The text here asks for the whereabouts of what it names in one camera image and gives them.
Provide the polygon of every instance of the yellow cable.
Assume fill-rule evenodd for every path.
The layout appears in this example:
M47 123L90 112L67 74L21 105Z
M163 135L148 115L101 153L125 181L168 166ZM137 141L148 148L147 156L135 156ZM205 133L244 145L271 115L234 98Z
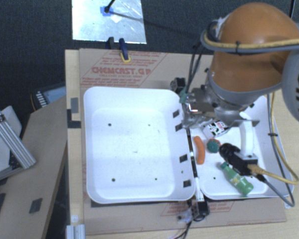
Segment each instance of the yellow cable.
M218 48L228 48L228 49L236 49L236 43L223 43L223 42L214 42L208 39L207 34L204 34L204 41L213 47ZM281 46L290 46L290 45L299 45L298 39L290 39L290 40L281 40L275 42L266 42L266 43L258 43L258 44L239 44L239 49L262 49L262 48L274 48Z
M273 133L275 133L275 125L274 125L274 100L275 100L275 93L273 93L273 97L272 97L272 100L271 100L271 109L270 109L270 117L271 117L271 125L272 125ZM270 177L273 177L275 179L278 179L278 180L283 181L283 182L288 183L288 184L294 184L294 185L298 184L299 183L299 178L296 175L296 173L291 169L291 167L288 165L287 161L285 160L284 155L283 155L282 151L280 150L280 148L278 146L278 142L277 142L276 137L274 137L274 143L275 143L275 146L276 146L276 149L277 149L277 152L279 154L280 159L282 160L282 162L284 163L284 165L286 166L286 168L288 169L288 171L294 177L294 179L295 179L294 181L285 179L284 177L281 177L281 176L279 176L277 174L268 172L268 171L262 169L261 167L259 167L258 165L255 165L255 164L248 165L247 167L251 170L252 174L263 174L263 175L265 174L265 175L268 175Z

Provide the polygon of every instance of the silver metal plate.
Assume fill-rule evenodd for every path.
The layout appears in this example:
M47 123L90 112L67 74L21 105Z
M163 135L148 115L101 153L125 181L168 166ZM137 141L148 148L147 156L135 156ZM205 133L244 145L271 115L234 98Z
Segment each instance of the silver metal plate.
M72 0L74 40L107 41L113 36L118 42L146 44L141 0L115 0L110 13L102 8L111 0Z

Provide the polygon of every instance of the green bottle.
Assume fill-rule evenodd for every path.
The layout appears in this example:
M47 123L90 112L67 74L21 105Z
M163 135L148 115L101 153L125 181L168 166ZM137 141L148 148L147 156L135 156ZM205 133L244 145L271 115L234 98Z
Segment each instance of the green bottle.
M245 177L239 175L236 173L233 169L231 169L227 162L224 162L221 164L221 169L226 174L227 178L230 180L230 182L243 194L247 195L249 192L251 192L254 188L253 184L248 182Z

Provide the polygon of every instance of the orange sausage toy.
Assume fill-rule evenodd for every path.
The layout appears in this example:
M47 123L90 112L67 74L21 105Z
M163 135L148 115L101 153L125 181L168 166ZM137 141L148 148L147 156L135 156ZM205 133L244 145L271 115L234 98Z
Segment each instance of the orange sausage toy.
M199 136L194 137L194 142L197 147L196 163L202 165L205 162L205 145Z

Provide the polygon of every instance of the metal sheet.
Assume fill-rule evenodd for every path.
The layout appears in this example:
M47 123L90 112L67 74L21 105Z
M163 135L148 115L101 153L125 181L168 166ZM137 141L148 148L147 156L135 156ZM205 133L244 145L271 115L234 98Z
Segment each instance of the metal sheet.
M72 0L74 40L107 41L113 36L118 42L146 44L141 0L116 0L110 11L102 8L111 0Z

